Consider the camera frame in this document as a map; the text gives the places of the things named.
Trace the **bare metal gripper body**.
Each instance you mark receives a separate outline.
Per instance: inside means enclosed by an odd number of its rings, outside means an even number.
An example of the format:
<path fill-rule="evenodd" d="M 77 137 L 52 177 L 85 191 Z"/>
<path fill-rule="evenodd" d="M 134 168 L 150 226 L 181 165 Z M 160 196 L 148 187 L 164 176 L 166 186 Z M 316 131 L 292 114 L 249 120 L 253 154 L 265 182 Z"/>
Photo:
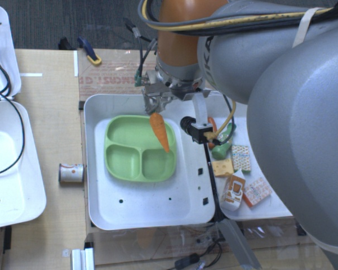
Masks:
<path fill-rule="evenodd" d="M 202 93 L 207 97 L 211 89 L 205 84 L 201 75 L 195 74 L 194 79 L 182 80 L 161 70 L 148 70 L 141 77 L 144 100 L 149 104 L 165 104 L 172 100 L 187 101 L 195 93 Z"/>

